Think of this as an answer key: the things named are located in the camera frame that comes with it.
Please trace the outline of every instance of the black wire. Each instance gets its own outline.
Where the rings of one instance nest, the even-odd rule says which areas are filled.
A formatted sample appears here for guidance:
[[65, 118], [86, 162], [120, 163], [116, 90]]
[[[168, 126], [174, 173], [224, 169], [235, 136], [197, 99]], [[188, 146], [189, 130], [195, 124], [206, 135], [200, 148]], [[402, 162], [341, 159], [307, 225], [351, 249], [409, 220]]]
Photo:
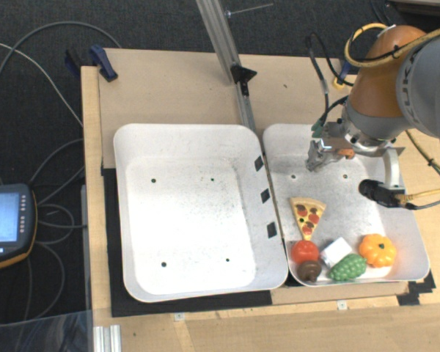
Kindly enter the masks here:
[[[104, 36], [109, 38], [110, 41], [112, 41], [113, 44], [115, 44], [117, 47], [119, 47], [119, 48], [122, 47], [109, 33], [105, 32], [104, 30], [102, 30], [96, 26], [93, 26], [89, 23], [79, 22], [79, 21], [60, 21], [60, 22], [48, 23], [44, 26], [41, 26], [41, 27], [29, 32], [24, 37], [22, 37], [17, 43], [14, 44], [14, 46], [10, 49], [10, 52], [8, 52], [8, 54], [5, 56], [5, 58], [3, 59], [3, 61], [0, 64], [0, 77], [1, 77], [1, 74], [3, 73], [5, 66], [7, 65], [8, 61], [10, 60], [10, 57], [15, 53], [15, 50], [18, 49], [18, 47], [20, 45], [25, 43], [30, 37], [37, 34], [38, 32], [41, 32], [45, 29], [50, 29], [50, 28], [53, 28], [56, 26], [83, 26], [83, 27], [87, 27], [88, 29], [92, 29], [97, 32], [100, 32], [101, 34], [103, 34]], [[2, 184], [3, 184], [3, 180], [0, 175], [0, 185], [2, 185]]]
[[423, 206], [417, 206], [412, 203], [406, 203], [404, 207], [407, 208], [408, 210], [424, 210], [426, 208], [432, 208], [433, 206], [437, 206], [437, 205], [440, 205], [440, 200]]
[[392, 22], [389, 19], [389, 17], [386, 15], [384, 11], [380, 12], [379, 9], [376, 7], [375, 0], [370, 0], [370, 6], [372, 7], [373, 13], [375, 13], [376, 18], [379, 22], [391, 26]]
[[59, 266], [60, 266], [60, 272], [61, 272], [61, 282], [60, 282], [60, 288], [59, 291], [56, 294], [56, 297], [53, 299], [53, 301], [51, 302], [51, 304], [45, 308], [41, 313], [39, 313], [38, 315], [35, 315], [34, 317], [30, 318], [32, 320], [41, 318], [42, 316], [46, 315], [56, 304], [56, 302], [59, 300], [63, 290], [64, 290], [64, 286], [65, 286], [65, 267], [64, 267], [64, 263], [62, 262], [62, 259], [59, 257], [59, 255], [49, 246], [46, 246], [44, 244], [41, 243], [36, 243], [36, 246], [41, 246], [44, 249], [48, 250], [48, 252], [50, 252], [55, 259], [57, 260]]
[[63, 224], [49, 223], [48, 221], [42, 221], [42, 220], [38, 220], [37, 223], [45, 227], [61, 228], [63, 230], [80, 230], [81, 228], [87, 227], [86, 224], [63, 225]]
[[309, 59], [311, 60], [311, 63], [316, 71], [316, 74], [318, 75], [318, 78], [320, 79], [321, 82], [321, 86], [323, 88], [323, 92], [324, 92], [324, 110], [327, 110], [329, 108], [329, 91], [327, 90], [327, 84], [326, 84], [326, 80], [324, 79], [323, 73], [321, 72], [320, 66], [318, 65], [318, 63], [316, 62], [316, 58], [315, 58], [315, 52], [313, 51], [313, 48], [311, 46], [311, 40], [309, 37], [305, 38], [305, 42], [307, 43], [307, 47], [308, 47], [308, 54], [309, 54]]
[[63, 211], [70, 219], [70, 226], [66, 226], [66, 228], [69, 228], [70, 231], [68, 231], [68, 233], [66, 233], [64, 236], [62, 236], [61, 238], [59, 238], [57, 240], [52, 240], [52, 241], [38, 241], [38, 240], [36, 240], [36, 242], [44, 244], [44, 245], [55, 245], [57, 243], [61, 243], [64, 240], [66, 240], [73, 233], [74, 228], [75, 228], [75, 218], [73, 217], [73, 214], [67, 208], [64, 208], [63, 206], [54, 205], [54, 204], [50, 204], [50, 203], [46, 204], [46, 205], [42, 205], [41, 208], [55, 208], [57, 210]]
[[[312, 51], [312, 38], [313, 37], [315, 37], [318, 40], [318, 42], [320, 43], [321, 49], [323, 50], [323, 53], [324, 53], [324, 57], [326, 58], [326, 63], [328, 64], [328, 67], [331, 70], [332, 74], [334, 74], [334, 77], [336, 77], [339, 80], [339, 82], [342, 82], [343, 84], [352, 87], [353, 83], [348, 82], [345, 79], [340, 77], [340, 74], [336, 71], [336, 69], [334, 68], [334, 66], [331, 62], [331, 57], [329, 56], [328, 50], [327, 50], [324, 42], [321, 40], [320, 36], [318, 34], [316, 34], [315, 32], [312, 32], [309, 36], [307, 36], [305, 38], [305, 45], [307, 46], [310, 59], [312, 59], [312, 55], [314, 58], [314, 52], [310, 53], [310, 51]], [[318, 73], [318, 76], [320, 74], [321, 74], [321, 76], [323, 76], [323, 74], [321, 73], [321, 70], [319, 69], [317, 62], [316, 61], [313, 62], [313, 59], [312, 59], [312, 63], [313, 63], [313, 67], [315, 67], [316, 73]]]
[[[432, 161], [427, 161], [428, 162], [428, 165], [429, 166], [431, 166], [433, 169], [434, 169], [434, 171], [435, 172], [437, 172], [437, 174], [439, 174], [439, 176], [440, 176], [440, 168], [438, 168], [437, 166], [434, 166], [433, 165], [433, 162]], [[404, 205], [404, 208], [407, 208], [408, 210], [424, 210], [424, 209], [426, 209], [426, 208], [432, 208], [433, 206], [437, 206], [437, 205], [440, 205], [440, 200], [438, 200], [438, 201], [435, 201], [435, 202], [432, 202], [432, 203], [429, 203], [429, 204], [427, 204], [427, 205], [422, 205], [422, 206], [417, 206], [417, 205], [414, 205], [414, 204], [412, 204], [412, 203], [406, 203], [405, 205]]]
[[39, 168], [36, 170], [36, 172], [32, 175], [31, 179], [29, 179], [29, 185], [32, 185], [33, 182], [36, 180], [36, 177], [40, 174], [40, 172], [43, 170], [43, 168], [45, 167], [45, 165], [58, 153], [60, 153], [61, 151], [63, 151], [64, 149], [66, 149], [67, 147], [73, 145], [73, 144], [77, 144], [79, 142], [83, 142], [83, 139], [74, 139], [73, 141], [67, 142], [65, 144], [63, 144], [61, 147], [59, 147], [58, 149], [56, 149], [55, 151], [52, 152], [52, 154], [50, 154], [45, 160], [44, 162], [41, 163], [41, 165], [39, 166]]
[[67, 188], [76, 178], [80, 176], [80, 174], [85, 170], [85, 166], [82, 166], [71, 178], [69, 178], [65, 183], [63, 183], [60, 187], [58, 187], [57, 190], [53, 191], [51, 194], [49, 194], [46, 198], [40, 200], [37, 203], [37, 206], [41, 206], [45, 204], [48, 200], [50, 200], [52, 197], [55, 197], [58, 193], [63, 191], [65, 188]]
[[[352, 45], [353, 45], [353, 42], [355, 41], [355, 33], [357, 32], [357, 30], [355, 30], [352, 33], [351, 38], [349, 40], [349, 53], [351, 53]], [[370, 30], [380, 30], [381, 31], [381, 30], [384, 30], [384, 29], [381, 29], [379, 27], [373, 27], [371, 29], [368, 29], [367, 32], [370, 31]], [[405, 46], [406, 45], [402, 45], [401, 47], [395, 47], [392, 51], [386, 52], [385, 54], [382, 54], [382, 55], [379, 55], [379, 56], [376, 56], [376, 57], [365, 57], [365, 58], [354, 58], [354, 59], [357, 62], [372, 62], [374, 60], [383, 59], [383, 58], [388, 57], [388, 56], [394, 56], [396, 51], [400, 50], [401, 48], [404, 48]]]
[[[26, 263], [28, 264], [28, 275], [29, 275], [29, 284], [28, 284], [28, 300], [26, 301], [26, 310], [24, 312], [23, 320], [26, 321], [28, 319], [29, 315], [29, 309], [31, 307], [31, 299], [32, 299], [32, 266], [31, 266], [31, 259], [29, 256], [26, 258]], [[20, 350], [20, 343], [21, 338], [23, 337], [24, 327], [21, 327], [20, 334], [18, 335], [18, 339], [15, 344], [15, 350], [19, 352]]]
[[340, 98], [339, 100], [336, 100], [334, 103], [332, 103], [330, 107], [324, 111], [324, 113], [320, 117], [320, 121], [322, 125], [324, 125], [326, 120], [328, 119], [329, 112], [331, 112], [331, 110], [336, 108], [338, 105], [344, 104], [346, 100], [347, 100], [347, 96]]

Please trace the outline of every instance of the pizza slice toy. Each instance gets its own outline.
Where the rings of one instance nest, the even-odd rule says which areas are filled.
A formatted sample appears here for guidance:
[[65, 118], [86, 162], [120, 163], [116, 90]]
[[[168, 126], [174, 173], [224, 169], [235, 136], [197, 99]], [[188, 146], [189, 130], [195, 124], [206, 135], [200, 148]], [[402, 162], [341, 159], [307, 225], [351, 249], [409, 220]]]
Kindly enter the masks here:
[[311, 240], [326, 205], [313, 198], [290, 198], [293, 215], [304, 240]]

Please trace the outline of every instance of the metal bracket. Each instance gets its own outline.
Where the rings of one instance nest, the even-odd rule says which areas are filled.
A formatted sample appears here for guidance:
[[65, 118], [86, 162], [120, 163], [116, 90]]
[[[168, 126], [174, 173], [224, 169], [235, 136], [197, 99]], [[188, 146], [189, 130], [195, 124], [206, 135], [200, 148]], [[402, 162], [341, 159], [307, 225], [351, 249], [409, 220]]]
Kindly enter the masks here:
[[111, 325], [111, 327], [96, 326], [93, 330], [95, 352], [122, 352], [120, 325]]
[[386, 148], [383, 154], [384, 162], [384, 187], [388, 189], [398, 189], [399, 185], [399, 158], [396, 149], [391, 147]]
[[[196, 2], [210, 41], [219, 58], [220, 65], [228, 79], [234, 81], [232, 67], [241, 67], [241, 62], [221, 2], [220, 0], [196, 0]], [[247, 82], [246, 85], [243, 85], [241, 82], [234, 82], [236, 83], [241, 122], [255, 132], [256, 125], [254, 123], [251, 102], [249, 101]]]
[[255, 75], [257, 75], [257, 72], [237, 64], [234, 64], [230, 68], [230, 71], [233, 76], [233, 81], [236, 84], [240, 84], [241, 94], [243, 94], [243, 96], [249, 97], [248, 82], [251, 81], [251, 79]]

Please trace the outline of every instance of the yellow cable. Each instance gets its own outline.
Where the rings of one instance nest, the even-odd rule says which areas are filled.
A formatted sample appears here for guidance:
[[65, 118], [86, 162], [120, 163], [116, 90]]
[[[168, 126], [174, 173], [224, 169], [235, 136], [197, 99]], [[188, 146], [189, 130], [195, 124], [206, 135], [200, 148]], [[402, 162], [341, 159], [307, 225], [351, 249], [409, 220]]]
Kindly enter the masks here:
[[429, 40], [432, 40], [435, 37], [440, 36], [440, 29], [437, 29], [437, 30], [434, 30], [433, 32], [430, 32], [426, 35], [423, 35], [422, 37], [419, 37], [419, 38], [413, 40], [412, 42], [409, 42], [406, 45], [403, 45], [401, 48], [396, 50], [394, 53], [392, 52], [392, 53], [388, 54], [387, 56], [382, 57], [381, 59], [370, 60], [370, 61], [357, 61], [357, 60], [355, 60], [351, 56], [351, 53], [350, 53], [351, 43], [359, 35], [363, 34], [367, 30], [374, 29], [374, 28], [385, 30], [388, 28], [388, 26], [383, 25], [382, 23], [369, 23], [369, 24], [359, 28], [355, 32], [354, 36], [352, 38], [349, 38], [349, 40], [347, 41], [347, 43], [345, 44], [345, 47], [344, 47], [345, 59], [348, 61], [349, 64], [353, 65], [354, 67], [377, 67], [379, 65], [383, 65], [388, 62], [391, 62], [391, 61], [399, 58], [405, 52], [410, 51], [412, 48], [415, 48], [418, 45], [421, 45]]
[[410, 131], [405, 131], [408, 138], [411, 140], [412, 144], [416, 147], [417, 151], [419, 151], [420, 155], [424, 157], [424, 159], [433, 167], [436, 167], [440, 170], [440, 164], [438, 164], [433, 158], [431, 158], [427, 152], [419, 145], [414, 136]]
[[422, 197], [428, 197], [433, 196], [434, 194], [440, 193], [439, 189], [433, 189], [431, 191], [421, 191], [420, 193], [416, 194], [396, 194], [396, 198], [398, 198], [402, 203], [405, 203], [407, 201], [412, 201], [416, 198], [422, 198]]

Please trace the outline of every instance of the white tray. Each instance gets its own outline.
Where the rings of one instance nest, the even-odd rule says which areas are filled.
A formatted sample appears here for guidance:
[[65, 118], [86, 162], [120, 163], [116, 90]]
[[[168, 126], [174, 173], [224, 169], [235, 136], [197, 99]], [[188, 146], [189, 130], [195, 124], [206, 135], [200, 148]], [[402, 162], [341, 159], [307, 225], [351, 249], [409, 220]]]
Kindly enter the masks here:
[[124, 283], [134, 298], [283, 284], [287, 259], [260, 143], [249, 129], [130, 124], [116, 132], [114, 151]]
[[362, 236], [380, 233], [388, 236], [397, 248], [395, 264], [390, 268], [371, 268], [355, 283], [411, 281], [425, 278], [429, 260], [412, 211], [389, 209], [363, 197], [358, 190], [363, 179], [384, 180], [381, 158], [357, 155], [352, 160], [342, 159], [324, 166], [319, 172], [305, 167], [311, 140], [311, 125], [277, 124], [263, 135], [265, 156], [271, 173], [274, 196], [285, 240], [290, 272], [304, 285], [337, 285], [323, 271], [316, 283], [302, 282], [296, 275], [297, 265], [290, 259], [290, 251], [301, 240], [289, 199], [310, 197], [326, 204], [325, 212], [313, 233], [312, 241], [319, 250], [343, 237], [358, 253]]

